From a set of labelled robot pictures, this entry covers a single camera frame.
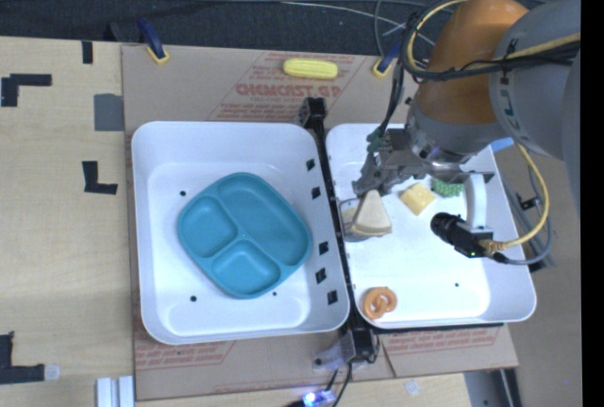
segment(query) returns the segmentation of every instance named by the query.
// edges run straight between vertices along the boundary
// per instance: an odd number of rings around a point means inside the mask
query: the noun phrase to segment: toy donut
[[[396,295],[390,288],[371,288],[362,299],[362,312],[367,318],[376,320],[396,308],[396,302]]]

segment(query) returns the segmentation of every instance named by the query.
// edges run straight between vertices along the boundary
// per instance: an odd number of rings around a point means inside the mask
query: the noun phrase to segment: robotic arm
[[[413,41],[427,19],[450,6],[457,8],[424,68]],[[361,177],[353,182],[358,196],[372,189],[386,195],[426,174],[464,183],[463,164],[511,137],[525,153],[564,161],[580,216],[580,0],[532,10],[513,0],[441,0],[408,22],[398,66],[420,86],[405,127],[387,128],[402,96],[402,72],[394,81],[386,119],[368,137]],[[492,173],[482,175],[488,180]],[[456,219],[435,216],[432,229],[453,244]]]

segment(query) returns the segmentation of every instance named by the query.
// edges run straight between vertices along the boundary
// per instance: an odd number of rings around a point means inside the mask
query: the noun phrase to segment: blue plate
[[[259,297],[310,255],[309,227],[264,179],[248,173],[217,180],[178,217],[178,238],[225,293]]]

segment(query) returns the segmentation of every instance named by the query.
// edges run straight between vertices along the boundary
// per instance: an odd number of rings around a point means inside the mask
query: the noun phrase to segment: cardboard box
[[[156,120],[300,123],[301,106],[309,96],[326,99],[326,128],[377,123],[386,112],[392,79],[372,75],[375,57],[183,46],[168,50],[170,60],[157,65],[144,45],[122,46],[137,399],[324,385],[332,372],[317,370],[312,354],[336,343],[337,331],[173,347],[158,343],[144,330],[129,144],[138,127]],[[285,76],[282,62],[287,58],[328,59],[338,64],[338,77],[324,81]],[[403,102],[415,89],[407,79]],[[400,106],[392,121],[404,122],[406,108]],[[377,361],[356,370],[353,382],[517,365],[506,326],[379,337]],[[344,373],[342,369],[338,382]]]

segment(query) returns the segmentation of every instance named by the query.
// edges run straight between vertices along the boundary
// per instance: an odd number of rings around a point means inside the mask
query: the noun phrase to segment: white tray
[[[360,176],[366,157],[366,136],[375,125],[340,125],[327,135],[327,151],[339,201],[354,197],[352,180]],[[496,240],[517,237],[495,158],[490,148],[482,151],[464,170],[494,172],[486,184],[487,226]],[[383,329],[427,328],[514,322],[528,318],[536,296],[526,266],[506,265],[490,259],[469,259],[455,251],[430,230],[436,212],[466,214],[465,197],[437,199],[415,215],[399,198],[415,182],[429,189],[429,178],[409,179],[393,187],[382,199],[393,223],[393,232],[363,242],[346,242],[355,302],[361,304],[369,288],[387,286],[397,296],[393,312],[380,319],[365,319]],[[514,259],[524,258],[521,246],[506,250]]]
[[[132,162],[141,309],[153,337],[177,345],[333,331],[345,322],[350,303],[344,272],[316,145],[304,128],[152,122],[134,134]],[[306,262],[275,291],[253,299],[222,292],[176,233],[185,205],[236,172],[272,185],[313,238]]]

